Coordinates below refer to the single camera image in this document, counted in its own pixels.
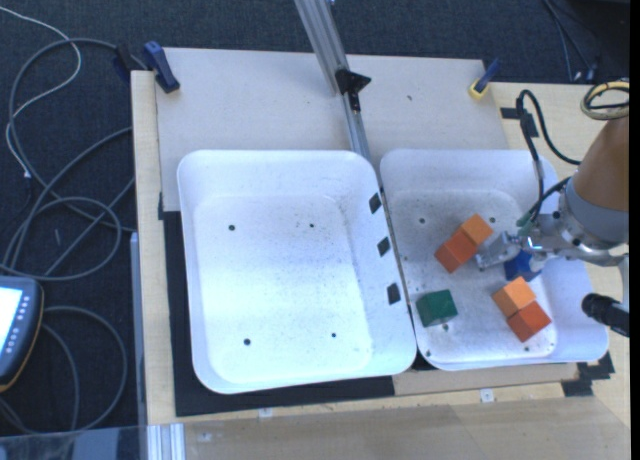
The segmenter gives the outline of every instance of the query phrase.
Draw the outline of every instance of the digital screen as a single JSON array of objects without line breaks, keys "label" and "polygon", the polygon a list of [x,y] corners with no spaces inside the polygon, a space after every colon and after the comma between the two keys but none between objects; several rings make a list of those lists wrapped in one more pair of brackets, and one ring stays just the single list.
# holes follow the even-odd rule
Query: digital screen
[{"label": "digital screen", "polygon": [[11,330],[21,298],[20,289],[0,287],[0,357],[4,353],[4,343]]}]

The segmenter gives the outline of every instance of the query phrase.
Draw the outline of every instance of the orange block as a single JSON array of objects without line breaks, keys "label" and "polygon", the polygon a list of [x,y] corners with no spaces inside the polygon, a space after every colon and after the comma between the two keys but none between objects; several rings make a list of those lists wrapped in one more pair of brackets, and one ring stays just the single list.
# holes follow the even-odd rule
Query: orange block
[{"label": "orange block", "polygon": [[511,316],[507,323],[514,334],[518,336],[518,339],[524,343],[551,323],[551,318],[547,316],[540,304],[534,300]]},{"label": "orange block", "polygon": [[453,233],[451,238],[445,241],[435,256],[445,270],[453,273],[461,265],[471,259],[477,252],[478,247],[469,239],[469,237],[458,229]]},{"label": "orange block", "polygon": [[518,277],[491,295],[502,314],[510,318],[536,299],[536,294],[523,277]]},{"label": "orange block", "polygon": [[476,247],[493,234],[491,226],[478,213],[467,219],[460,229],[469,236]]}]

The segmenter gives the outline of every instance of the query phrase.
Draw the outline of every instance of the dark background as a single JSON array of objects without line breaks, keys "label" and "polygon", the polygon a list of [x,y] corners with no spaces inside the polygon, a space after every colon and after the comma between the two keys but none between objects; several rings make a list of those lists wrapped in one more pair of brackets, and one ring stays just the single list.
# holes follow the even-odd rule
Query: dark background
[{"label": "dark background", "polygon": [[[578,50],[567,41],[542,0],[339,0],[334,17],[345,51],[353,54],[432,58],[499,58],[498,81],[585,83],[597,61],[594,82],[629,76],[630,6],[592,0],[551,0]],[[0,6],[55,26],[70,37],[126,43],[139,55],[145,42],[164,46],[311,51],[293,0],[0,0]],[[59,37],[0,11],[0,123],[8,121],[14,78],[38,49]],[[25,153],[43,179],[106,135],[131,125],[127,83],[113,70],[108,50],[83,46],[83,66],[65,89],[20,114],[17,131]],[[17,104],[60,83],[75,67],[70,50],[46,56],[30,70]],[[132,141],[123,135],[85,159],[56,186],[61,195],[108,203],[133,177]],[[26,217],[22,170],[0,145],[0,256]],[[40,186],[33,185],[35,199]],[[129,234],[135,230],[135,194],[115,208],[125,230],[116,256],[99,272],[69,282],[43,283],[46,305],[76,305],[98,313],[128,348],[129,378],[113,412],[99,426],[137,423],[133,369],[133,320]],[[16,261],[21,271],[42,274],[71,238],[86,227],[73,212],[56,207],[39,216]],[[115,233],[99,227],[55,272],[81,273],[101,262]],[[45,315],[67,341],[80,377],[82,426],[107,408],[118,386],[118,350],[98,323],[71,314]],[[37,430],[69,427],[73,386],[60,347],[41,334],[21,378],[2,398],[24,424]],[[0,416],[0,435],[20,433]]]}]

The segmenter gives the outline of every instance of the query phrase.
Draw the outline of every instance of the white tray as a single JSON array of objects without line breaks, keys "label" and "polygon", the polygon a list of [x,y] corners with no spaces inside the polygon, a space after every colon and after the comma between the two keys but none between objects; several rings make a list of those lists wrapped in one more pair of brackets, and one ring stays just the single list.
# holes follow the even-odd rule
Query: white tray
[{"label": "white tray", "polygon": [[177,176],[193,365],[206,387],[231,394],[411,365],[415,335],[394,251],[380,255],[389,230],[370,206],[369,162],[203,150]]},{"label": "white tray", "polygon": [[[545,188],[556,181],[543,160]],[[434,257],[438,247],[474,213],[494,234],[516,232],[515,222],[537,200],[528,151],[394,150],[381,162],[381,178],[398,255],[411,302],[418,350],[443,370],[588,362],[608,347],[606,327],[581,310],[591,283],[582,261],[556,259],[529,285],[553,322],[525,343],[508,327],[491,294],[507,281],[498,265],[481,272],[470,260],[449,274]],[[543,212],[557,207],[557,195]],[[428,292],[451,291],[458,316],[446,326],[423,327],[415,301]]]}]

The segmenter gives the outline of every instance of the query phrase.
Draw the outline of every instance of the white cable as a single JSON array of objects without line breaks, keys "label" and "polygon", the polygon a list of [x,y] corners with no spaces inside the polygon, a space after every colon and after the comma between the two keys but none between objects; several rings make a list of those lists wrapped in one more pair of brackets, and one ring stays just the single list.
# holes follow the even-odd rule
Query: white cable
[{"label": "white cable", "polygon": [[[55,26],[51,26],[51,25],[49,25],[47,23],[39,21],[38,19],[34,19],[33,17],[24,16],[24,15],[19,14],[19,13],[15,12],[15,11],[13,11],[11,9],[3,7],[2,5],[0,5],[0,11],[6,12],[7,14],[11,14],[12,16],[17,17],[18,19],[22,19],[23,21],[29,21],[31,23],[43,26],[43,27],[45,27],[45,28],[57,33],[64,40],[69,40],[69,37],[66,34],[64,34],[63,32],[61,32],[60,30],[58,30]],[[16,110],[16,112],[13,115],[14,118],[16,118],[18,115],[20,115],[20,113],[25,108],[27,108],[28,106],[31,106],[33,103],[35,103],[36,101],[39,101],[43,97],[46,97],[46,96],[48,96],[50,94],[53,94],[54,92],[57,92],[58,90],[66,87],[69,83],[71,83],[76,78],[76,76],[80,72],[80,68],[82,67],[82,55],[80,54],[80,50],[78,49],[78,46],[76,46],[73,43],[71,44],[71,46],[73,47],[73,50],[76,52],[76,57],[78,59],[78,64],[76,65],[76,69],[73,71],[73,74],[71,76],[69,76],[65,81],[60,83],[59,85],[56,85],[55,87],[44,91],[42,94],[39,94],[39,95],[29,99],[22,106],[20,106],[20,108],[18,108]],[[13,147],[13,144],[11,143],[11,134],[10,134],[10,132],[11,132],[11,122],[8,122],[7,123],[7,127],[5,128],[5,135],[4,135],[5,139],[6,139],[6,142],[7,142],[7,147],[9,148],[9,151],[11,152],[13,157],[16,159],[16,161],[20,164],[20,166],[24,170],[24,177],[30,178],[31,177],[31,173],[27,169],[27,167],[24,164],[24,162],[20,159],[20,156],[18,155],[18,153],[16,152],[15,148]]]}]

